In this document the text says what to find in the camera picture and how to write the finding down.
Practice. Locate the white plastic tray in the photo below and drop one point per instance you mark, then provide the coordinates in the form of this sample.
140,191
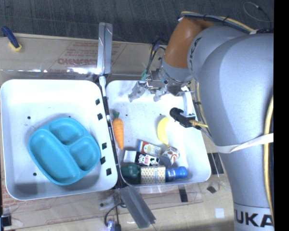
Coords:
139,105
50,97

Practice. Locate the orange carrot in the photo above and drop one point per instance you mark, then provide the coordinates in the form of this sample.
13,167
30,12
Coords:
118,130

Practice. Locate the yellow banana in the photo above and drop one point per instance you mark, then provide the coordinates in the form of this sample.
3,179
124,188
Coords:
161,130

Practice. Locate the green bottle with yellow label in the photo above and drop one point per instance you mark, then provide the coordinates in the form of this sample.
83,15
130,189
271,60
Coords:
149,174

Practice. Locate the brown cardboard board red print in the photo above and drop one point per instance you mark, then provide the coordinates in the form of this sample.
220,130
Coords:
50,54

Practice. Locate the blue divided plate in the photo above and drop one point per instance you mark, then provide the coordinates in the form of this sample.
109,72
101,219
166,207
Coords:
62,150

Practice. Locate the orange and white small carton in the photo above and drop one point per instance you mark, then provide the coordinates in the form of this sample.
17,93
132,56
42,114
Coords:
149,149

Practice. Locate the black cylinder on white bracket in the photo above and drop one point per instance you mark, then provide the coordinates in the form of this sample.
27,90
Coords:
180,117

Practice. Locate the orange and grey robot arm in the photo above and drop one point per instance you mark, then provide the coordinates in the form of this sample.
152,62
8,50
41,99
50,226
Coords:
231,85

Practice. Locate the red and white patterned can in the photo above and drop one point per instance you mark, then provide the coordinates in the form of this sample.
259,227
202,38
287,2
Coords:
171,155

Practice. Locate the black and white milk carton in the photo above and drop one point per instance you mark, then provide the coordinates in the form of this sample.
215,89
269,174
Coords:
144,159

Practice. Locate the blue bottle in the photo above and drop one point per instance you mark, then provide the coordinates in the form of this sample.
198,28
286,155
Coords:
175,173

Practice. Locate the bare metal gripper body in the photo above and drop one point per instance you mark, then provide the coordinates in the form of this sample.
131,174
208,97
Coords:
159,80

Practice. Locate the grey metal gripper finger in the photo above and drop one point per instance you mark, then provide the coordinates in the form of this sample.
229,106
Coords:
137,91
159,95

